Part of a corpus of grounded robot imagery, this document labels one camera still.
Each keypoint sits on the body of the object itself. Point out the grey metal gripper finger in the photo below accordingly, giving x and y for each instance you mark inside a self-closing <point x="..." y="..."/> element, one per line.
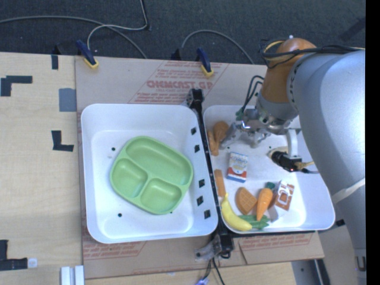
<point x="257" y="140"/>
<point x="232" y="135"/>

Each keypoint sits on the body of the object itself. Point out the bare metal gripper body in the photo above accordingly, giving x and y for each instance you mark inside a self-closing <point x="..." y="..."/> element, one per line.
<point x="254" y="123"/>

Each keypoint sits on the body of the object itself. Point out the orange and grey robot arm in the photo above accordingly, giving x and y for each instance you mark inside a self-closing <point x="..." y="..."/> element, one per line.
<point x="326" y="105"/>

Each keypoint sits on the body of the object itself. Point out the white red blue carton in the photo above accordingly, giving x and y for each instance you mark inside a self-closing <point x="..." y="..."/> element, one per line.
<point x="237" y="166"/>

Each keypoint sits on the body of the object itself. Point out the thin black rod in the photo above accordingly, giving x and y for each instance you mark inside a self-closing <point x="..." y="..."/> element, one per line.
<point x="209" y="165"/>

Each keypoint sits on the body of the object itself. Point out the orange toy stick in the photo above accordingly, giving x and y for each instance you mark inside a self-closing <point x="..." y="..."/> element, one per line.
<point x="219" y="183"/>

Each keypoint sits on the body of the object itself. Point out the orange toy waffle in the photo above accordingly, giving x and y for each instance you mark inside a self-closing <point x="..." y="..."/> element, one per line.
<point x="245" y="200"/>

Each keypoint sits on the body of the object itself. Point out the orange carrot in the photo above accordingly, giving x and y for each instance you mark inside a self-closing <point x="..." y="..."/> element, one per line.
<point x="263" y="202"/>

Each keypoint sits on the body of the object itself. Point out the white and orange packet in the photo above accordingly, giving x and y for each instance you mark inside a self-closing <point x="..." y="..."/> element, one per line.
<point x="285" y="196"/>

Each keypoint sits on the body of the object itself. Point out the white plastic tray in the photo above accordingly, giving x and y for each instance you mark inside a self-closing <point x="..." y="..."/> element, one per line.
<point x="302" y="200"/>
<point x="101" y="171"/>

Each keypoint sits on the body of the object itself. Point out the yellow banana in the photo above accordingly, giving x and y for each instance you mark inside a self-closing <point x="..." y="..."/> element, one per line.
<point x="233" y="217"/>

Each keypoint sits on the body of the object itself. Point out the green divided plate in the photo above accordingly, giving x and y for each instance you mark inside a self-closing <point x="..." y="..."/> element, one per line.
<point x="148" y="174"/>

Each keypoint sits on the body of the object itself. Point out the brown cardboard board red print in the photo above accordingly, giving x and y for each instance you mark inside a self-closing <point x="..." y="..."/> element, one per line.
<point x="118" y="82"/>

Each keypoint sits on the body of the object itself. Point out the black cylinder on white bracket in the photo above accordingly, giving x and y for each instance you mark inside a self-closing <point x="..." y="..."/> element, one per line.
<point x="286" y="159"/>

